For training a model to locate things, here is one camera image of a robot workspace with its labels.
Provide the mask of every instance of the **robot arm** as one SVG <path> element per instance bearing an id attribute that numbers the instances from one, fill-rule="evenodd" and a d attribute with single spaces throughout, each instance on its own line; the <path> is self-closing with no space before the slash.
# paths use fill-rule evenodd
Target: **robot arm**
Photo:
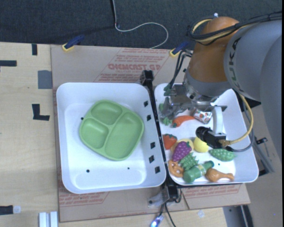
<path id="1" fill-rule="evenodd" d="M 203 22 L 200 35 L 195 29 Z M 227 89 L 261 102 L 266 124 L 281 154 L 282 12 L 245 23 L 229 17 L 203 19 L 191 26 L 197 42 L 182 85 L 168 85 L 163 117 L 185 108 L 212 111 L 212 103 Z"/>

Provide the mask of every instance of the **green toy bottle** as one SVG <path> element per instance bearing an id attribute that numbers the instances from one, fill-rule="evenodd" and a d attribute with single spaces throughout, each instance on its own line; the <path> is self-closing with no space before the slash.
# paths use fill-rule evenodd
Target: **green toy bottle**
<path id="1" fill-rule="evenodd" d="M 195 179 L 204 176 L 209 168 L 214 166 L 213 161 L 207 161 L 204 164 L 198 164 L 183 173 L 183 179 L 187 183 L 192 183 Z"/>

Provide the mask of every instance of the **yellow toy lemon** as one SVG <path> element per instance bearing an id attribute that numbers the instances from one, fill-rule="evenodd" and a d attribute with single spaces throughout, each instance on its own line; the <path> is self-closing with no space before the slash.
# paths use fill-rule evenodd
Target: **yellow toy lemon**
<path id="1" fill-rule="evenodd" d="M 205 153 L 208 151 L 208 144 L 202 140 L 200 140 L 200 138 L 195 137 L 194 140 L 194 148 L 195 151 L 200 152 L 200 153 Z"/>
<path id="2" fill-rule="evenodd" d="M 189 144 L 189 146 L 191 147 L 191 151 L 193 151 L 194 149 L 194 143 L 191 139 L 180 139 L 180 140 L 177 140 L 177 142 L 175 144 L 173 144 L 173 146 L 170 148 L 171 152 L 174 152 L 176 146 L 178 145 L 178 143 L 180 143 L 181 141 L 185 141 Z"/>

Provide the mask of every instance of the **white plastic tray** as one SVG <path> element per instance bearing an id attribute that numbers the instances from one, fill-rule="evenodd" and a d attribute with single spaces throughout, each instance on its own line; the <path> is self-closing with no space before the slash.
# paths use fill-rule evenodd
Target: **white plastic tray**
<path id="1" fill-rule="evenodd" d="M 155 88 L 155 98 L 157 110 L 159 112 L 159 104 L 163 103 L 165 100 L 164 96 L 164 87 L 167 84 L 160 84 Z M 215 102 L 214 105 L 226 105 L 227 109 L 222 113 L 223 115 L 223 132 L 227 134 L 227 140 L 234 140 L 241 137 L 246 131 L 246 125 L 243 120 L 243 116 L 240 110 L 240 106 L 237 100 L 237 97 L 233 90 L 227 90 L 224 92 Z M 178 140 L 180 139 L 191 139 L 195 138 L 195 131 L 199 126 L 205 126 L 213 128 L 213 120 L 211 119 L 208 124 L 203 124 L 198 120 L 190 120 L 182 123 L 180 127 L 172 128 L 171 126 L 166 126 L 160 122 L 161 134 L 173 134 Z M 250 140 L 246 137 L 244 140 L 231 145 L 234 149 L 242 149 L 248 146 Z M 170 150 L 165 150 L 165 155 L 167 161 L 171 159 L 172 154 Z M 208 152 L 207 153 L 198 153 L 193 151 L 193 156 L 196 156 L 196 159 L 199 159 L 199 163 L 204 163 L 205 161 L 211 160 L 214 162 L 214 168 L 223 172 L 223 173 L 233 173 L 235 176 L 234 181 L 230 181 L 226 178 L 223 178 L 217 182 L 210 182 L 204 176 L 196 179 L 193 183 L 186 183 L 183 178 L 178 178 L 173 175 L 170 175 L 171 178 L 183 186 L 190 185 L 208 185 L 208 184 L 228 184 L 228 183 L 248 183 L 253 182 L 258 177 L 258 166 L 256 158 L 252 148 L 249 148 L 243 152 L 235 152 L 235 159 L 230 162 L 222 162 L 214 157 L 212 157 Z"/>
<path id="2" fill-rule="evenodd" d="M 144 133 L 123 161 L 107 159 L 80 140 L 81 118 L 99 100 L 112 100 L 137 113 Z M 73 193 L 107 192 L 161 185 L 166 178 L 148 91 L 134 83 L 65 83 L 57 90 L 62 181 Z"/>

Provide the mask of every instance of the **white cable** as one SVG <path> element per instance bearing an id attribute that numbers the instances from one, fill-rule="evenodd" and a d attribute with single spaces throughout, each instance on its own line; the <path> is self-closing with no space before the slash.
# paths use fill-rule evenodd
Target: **white cable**
<path id="1" fill-rule="evenodd" d="M 127 30 L 121 30 L 121 29 L 119 29 L 119 28 L 117 27 L 117 16 L 116 16 L 116 12 L 115 12 L 115 0 L 112 0 L 112 2 L 113 2 L 113 7 L 114 7 L 114 14 L 115 14 L 115 28 L 116 28 L 117 31 L 119 31 L 119 32 L 130 32 L 130 31 L 133 31 L 133 30 L 135 30 L 135 29 L 137 29 L 137 28 L 139 28 L 139 27 L 142 27 L 142 26 L 144 26 L 144 25 L 149 25 L 149 24 L 159 25 L 159 26 L 161 26 L 162 28 L 164 28 L 164 30 L 166 31 L 166 39 L 165 39 L 161 44 L 158 44 L 158 45 L 152 47 L 151 49 L 154 49 L 154 48 L 157 48 L 157 47 L 163 45 L 163 44 L 168 40 L 168 38 L 169 38 L 169 32 L 167 31 L 167 29 L 166 29 L 163 25 L 158 24 L 158 23 L 155 23 L 155 22 L 144 23 L 144 24 L 138 25 L 138 26 L 135 27 L 135 28 L 127 29 Z"/>

